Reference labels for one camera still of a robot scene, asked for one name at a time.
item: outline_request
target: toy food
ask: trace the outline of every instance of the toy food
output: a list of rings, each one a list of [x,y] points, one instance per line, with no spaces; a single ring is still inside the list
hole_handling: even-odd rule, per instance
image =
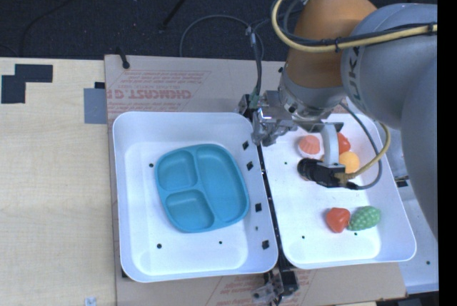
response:
[[[381,220],[381,210],[373,206],[359,208],[349,221],[348,230],[359,231],[376,226]]]
[[[358,158],[358,155],[353,151],[345,151],[344,153],[340,154],[338,161],[340,164],[346,166],[346,173],[353,173],[360,168],[360,159]]]
[[[348,138],[345,137],[341,132],[338,132],[338,147],[340,150],[340,154],[345,153],[346,151],[350,151],[351,143],[349,142]]]
[[[316,155],[321,151],[321,142],[315,135],[307,135],[298,142],[302,155]]]
[[[342,233],[348,226],[351,213],[345,208],[333,207],[327,212],[326,222],[327,225],[335,233]]]

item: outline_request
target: orange toy fruit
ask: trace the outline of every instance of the orange toy fruit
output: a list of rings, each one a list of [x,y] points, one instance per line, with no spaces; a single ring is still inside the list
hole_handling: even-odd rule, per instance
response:
[[[298,147],[304,155],[316,155],[321,151],[321,142],[315,135],[307,135],[298,142]]]
[[[340,154],[345,153],[346,151],[350,151],[351,143],[349,142],[348,138],[345,137],[341,132],[338,132],[338,147],[340,150]]]

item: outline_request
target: yellow cable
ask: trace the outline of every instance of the yellow cable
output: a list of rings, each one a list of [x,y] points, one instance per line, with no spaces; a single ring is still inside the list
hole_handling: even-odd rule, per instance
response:
[[[370,160],[369,163],[365,164],[362,168],[358,169],[357,171],[353,173],[341,173],[341,175],[336,174],[337,177],[340,177],[340,179],[343,181],[343,183],[347,183],[348,180],[354,179],[357,175],[362,174],[366,170],[368,170],[373,164],[377,163],[380,161],[382,156],[387,152],[388,147],[391,144],[391,133],[388,130],[387,126],[384,125],[381,122],[378,122],[381,127],[384,129],[384,132],[386,133],[386,142],[384,143],[384,147],[381,149],[381,151],[376,155],[373,159]]]
[[[271,23],[273,25],[273,30],[276,32],[278,37],[288,46],[290,46],[293,49],[299,50],[299,51],[305,51],[305,52],[329,52],[329,51],[335,51],[335,46],[334,45],[329,45],[329,46],[304,46],[301,44],[296,43],[295,41],[292,41],[289,39],[283,32],[281,31],[279,25],[278,25],[278,20],[277,20],[277,15],[278,15],[278,9],[280,4],[284,0],[278,0],[271,11]],[[384,36],[377,36],[377,37],[368,37],[366,39],[359,39],[356,41],[352,42],[342,42],[338,44],[338,47],[340,49],[347,49],[350,47],[354,46],[363,46],[363,45],[369,45],[369,44],[379,44],[381,42],[386,42],[386,41],[392,41],[396,39],[401,39],[403,37],[409,37],[409,36],[416,36],[416,35],[421,35],[421,34],[427,34],[432,32],[437,32],[438,30],[438,24],[434,24],[433,28],[430,30],[428,26],[420,26],[420,27],[413,27],[411,29],[406,29],[404,31],[396,31],[396,32],[391,32],[389,34],[386,34]]]

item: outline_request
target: green toy fruit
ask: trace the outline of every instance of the green toy fruit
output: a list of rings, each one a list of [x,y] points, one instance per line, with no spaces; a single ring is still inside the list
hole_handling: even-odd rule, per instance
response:
[[[381,220],[381,210],[373,206],[359,208],[349,221],[348,230],[360,231],[376,226]]]

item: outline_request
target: metal bracket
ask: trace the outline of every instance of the metal bracket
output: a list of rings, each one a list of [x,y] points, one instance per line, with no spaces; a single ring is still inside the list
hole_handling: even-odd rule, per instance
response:
[[[270,305],[277,297],[282,295],[283,292],[283,281],[281,279],[281,274],[278,273],[274,277],[270,278],[265,285],[252,291],[251,296],[255,305],[267,306]]]
[[[298,283],[293,270],[280,270],[278,274],[268,273],[271,278],[265,285],[251,292],[255,305],[267,306],[273,302],[279,305],[283,296],[290,296],[298,289]]]

